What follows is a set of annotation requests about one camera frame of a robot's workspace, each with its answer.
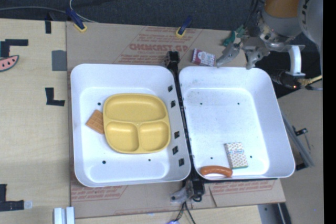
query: table surface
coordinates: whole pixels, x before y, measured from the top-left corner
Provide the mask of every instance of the table surface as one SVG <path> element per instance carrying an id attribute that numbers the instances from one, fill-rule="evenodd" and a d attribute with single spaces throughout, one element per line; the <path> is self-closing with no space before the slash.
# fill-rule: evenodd
<path id="1" fill-rule="evenodd" d="M 31 209 L 1 212 L 3 223 L 52 223 L 56 207 L 70 206 L 67 106 L 46 105 L 45 88 L 55 100 L 68 100 L 68 73 L 53 71 L 51 52 L 66 50 L 66 23 L 0 19 L 0 40 L 28 39 L 29 46 L 11 46 L 18 64 L 1 76 L 0 184 L 7 200 L 31 200 Z M 177 212 L 76 219 L 76 223 L 167 223 Z M 196 223 L 260 224 L 258 206 L 192 210 Z M 187 213 L 180 223 L 191 223 Z"/>

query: cardboard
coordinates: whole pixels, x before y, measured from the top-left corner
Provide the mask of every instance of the cardboard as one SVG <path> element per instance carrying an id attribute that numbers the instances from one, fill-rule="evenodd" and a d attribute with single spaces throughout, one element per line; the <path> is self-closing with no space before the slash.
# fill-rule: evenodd
<path id="1" fill-rule="evenodd" d="M 87 31 L 79 32 L 73 23 L 67 22 L 67 68 L 71 70 L 81 63 L 113 63 L 130 65 L 162 65 L 168 51 L 180 53 L 179 68 L 196 65 L 192 62 L 194 49 L 222 55 L 223 41 L 230 31 L 187 29 L 182 38 L 172 27 L 134 26 L 87 23 Z M 245 55 L 240 53 L 226 66 L 242 67 Z M 69 135 L 72 148 L 72 119 L 70 80 Z M 182 188 L 182 182 L 157 183 L 132 186 L 89 188 L 81 185 L 74 175 L 71 163 L 71 206 L 76 218 L 130 215 L 164 211 L 177 211 L 179 204 L 172 204 L 170 195 Z M 258 180 L 205 184 L 201 202 L 192 202 L 190 208 L 216 208 L 284 202 L 280 180 Z"/>

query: pink toy watermelon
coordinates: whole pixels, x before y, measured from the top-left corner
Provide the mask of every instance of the pink toy watermelon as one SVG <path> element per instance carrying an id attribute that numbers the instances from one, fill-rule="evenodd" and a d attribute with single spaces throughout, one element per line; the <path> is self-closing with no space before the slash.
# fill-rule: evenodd
<path id="1" fill-rule="evenodd" d="M 0 72 L 6 71 L 16 65 L 19 55 L 14 55 L 6 58 L 0 58 Z"/>

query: toy sausage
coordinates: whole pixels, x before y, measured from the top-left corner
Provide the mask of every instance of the toy sausage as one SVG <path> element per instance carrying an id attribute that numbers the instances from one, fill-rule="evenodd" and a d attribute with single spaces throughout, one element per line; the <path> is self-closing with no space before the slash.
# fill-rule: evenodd
<path id="1" fill-rule="evenodd" d="M 205 176 L 208 174 L 221 174 L 226 177 L 231 177 L 233 171 L 230 168 L 218 166 L 218 165 L 209 165 L 204 166 L 200 170 L 201 175 Z"/>

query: blue and yellow clamp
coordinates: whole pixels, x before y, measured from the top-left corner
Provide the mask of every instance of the blue and yellow clamp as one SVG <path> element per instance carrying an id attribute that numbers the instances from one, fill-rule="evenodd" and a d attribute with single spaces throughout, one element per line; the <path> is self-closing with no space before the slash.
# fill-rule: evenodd
<path id="1" fill-rule="evenodd" d="M 184 36 L 185 30 L 190 26 L 191 21 L 192 17 L 188 16 L 187 19 L 184 21 L 183 25 L 176 30 L 175 34 L 178 38 L 182 38 Z"/>
<path id="2" fill-rule="evenodd" d="M 85 32 L 88 29 L 88 27 L 82 22 L 82 20 L 74 10 L 72 10 L 71 8 L 67 8 L 66 14 L 71 18 L 71 20 L 74 22 L 74 26 L 80 32 Z"/>

